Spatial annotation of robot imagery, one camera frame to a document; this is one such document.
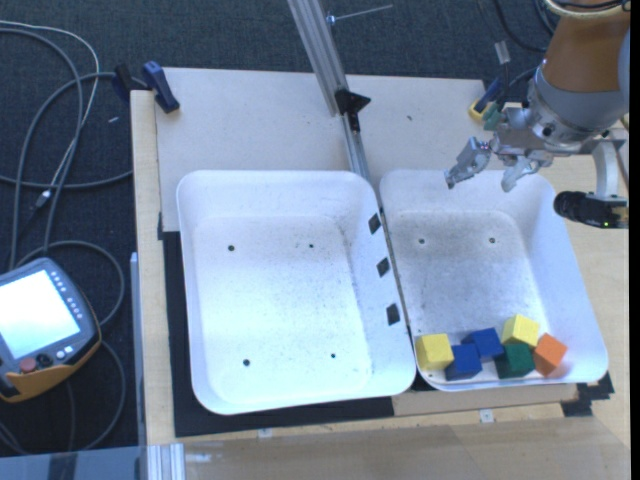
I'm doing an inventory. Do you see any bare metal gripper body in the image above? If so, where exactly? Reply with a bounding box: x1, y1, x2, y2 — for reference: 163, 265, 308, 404
489, 106, 599, 163

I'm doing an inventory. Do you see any white plastic tray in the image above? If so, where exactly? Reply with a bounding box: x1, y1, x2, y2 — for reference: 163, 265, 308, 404
378, 167, 611, 393
175, 169, 418, 416

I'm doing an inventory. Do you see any yellow cube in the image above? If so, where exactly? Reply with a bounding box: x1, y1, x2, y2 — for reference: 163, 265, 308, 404
415, 332, 456, 371
500, 313, 542, 349

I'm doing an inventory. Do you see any blue cube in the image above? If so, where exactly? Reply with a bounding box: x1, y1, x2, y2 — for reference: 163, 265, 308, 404
460, 326, 506, 360
443, 342, 484, 383

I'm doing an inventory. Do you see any orange cube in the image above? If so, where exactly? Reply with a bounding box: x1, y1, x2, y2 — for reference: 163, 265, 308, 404
532, 332, 570, 377

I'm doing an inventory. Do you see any green cube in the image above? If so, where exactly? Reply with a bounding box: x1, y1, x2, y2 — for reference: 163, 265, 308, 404
493, 341, 537, 381

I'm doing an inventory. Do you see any pale flat board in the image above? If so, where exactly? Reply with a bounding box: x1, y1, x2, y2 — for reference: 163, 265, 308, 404
153, 66, 511, 232

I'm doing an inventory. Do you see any black cylinder on white bracket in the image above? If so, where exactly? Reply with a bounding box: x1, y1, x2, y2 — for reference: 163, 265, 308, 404
552, 137, 630, 231

